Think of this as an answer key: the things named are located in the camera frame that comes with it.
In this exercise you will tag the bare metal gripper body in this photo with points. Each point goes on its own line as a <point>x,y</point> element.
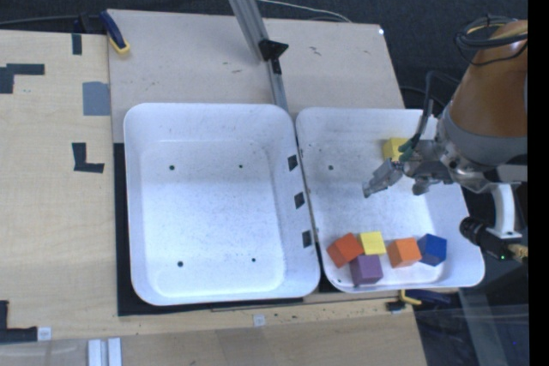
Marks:
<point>433,163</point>

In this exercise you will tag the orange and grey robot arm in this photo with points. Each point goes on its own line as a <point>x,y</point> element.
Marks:
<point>489,98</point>

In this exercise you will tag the yellow cube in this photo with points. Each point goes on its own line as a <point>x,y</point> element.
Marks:
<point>391,148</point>
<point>372,243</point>

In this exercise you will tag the blue cube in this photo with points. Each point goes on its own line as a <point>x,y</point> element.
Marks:
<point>433,249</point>

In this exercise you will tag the white plastic tray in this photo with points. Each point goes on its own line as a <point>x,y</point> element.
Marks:
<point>369,210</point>
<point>214,205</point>

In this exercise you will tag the purple cube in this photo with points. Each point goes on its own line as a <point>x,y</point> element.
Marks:
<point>366,270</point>

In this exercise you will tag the orange cube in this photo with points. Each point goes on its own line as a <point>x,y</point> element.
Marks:
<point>404,253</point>
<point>344,250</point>

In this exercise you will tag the pale wood board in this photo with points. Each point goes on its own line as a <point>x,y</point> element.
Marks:
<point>193,64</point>

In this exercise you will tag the black cylinder on white bracket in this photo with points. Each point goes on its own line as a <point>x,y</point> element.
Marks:
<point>502,210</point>

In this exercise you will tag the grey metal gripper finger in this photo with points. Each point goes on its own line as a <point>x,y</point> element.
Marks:
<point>424,185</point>
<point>381,180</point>

